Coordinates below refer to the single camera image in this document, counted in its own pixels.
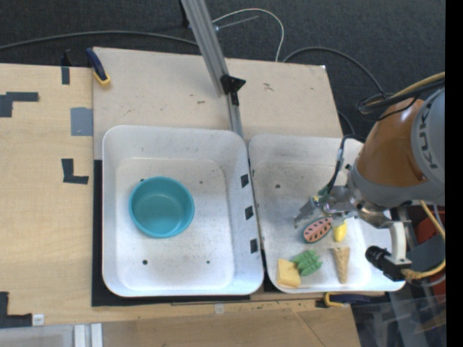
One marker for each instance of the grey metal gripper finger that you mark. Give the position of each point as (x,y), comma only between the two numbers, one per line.
(306,213)
(334,217)

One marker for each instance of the yellow cheese wedge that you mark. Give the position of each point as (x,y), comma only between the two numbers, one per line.
(287,275)

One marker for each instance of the green pea pods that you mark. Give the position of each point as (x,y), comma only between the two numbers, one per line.
(307,262)

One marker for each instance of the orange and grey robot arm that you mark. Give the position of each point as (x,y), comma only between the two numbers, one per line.
(394,150)

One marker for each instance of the teal bowl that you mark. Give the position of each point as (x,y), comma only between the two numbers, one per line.
(161,208)

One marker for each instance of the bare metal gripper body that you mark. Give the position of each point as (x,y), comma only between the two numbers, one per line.
(341,197)

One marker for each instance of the white plastic tray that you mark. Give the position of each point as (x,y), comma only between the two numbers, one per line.
(181,266)
(289,172)

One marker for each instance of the black cylinder on white bracket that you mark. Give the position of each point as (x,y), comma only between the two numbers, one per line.
(388,262)

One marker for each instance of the pink watermelon slice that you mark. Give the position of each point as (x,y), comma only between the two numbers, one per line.
(316,231)

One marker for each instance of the yellow toy corn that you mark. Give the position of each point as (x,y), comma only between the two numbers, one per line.
(340,232)

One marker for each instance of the pale wood board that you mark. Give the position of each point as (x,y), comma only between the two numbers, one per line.
(162,92)

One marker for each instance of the tan ice cream cone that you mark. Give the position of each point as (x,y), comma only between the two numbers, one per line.
(341,262)

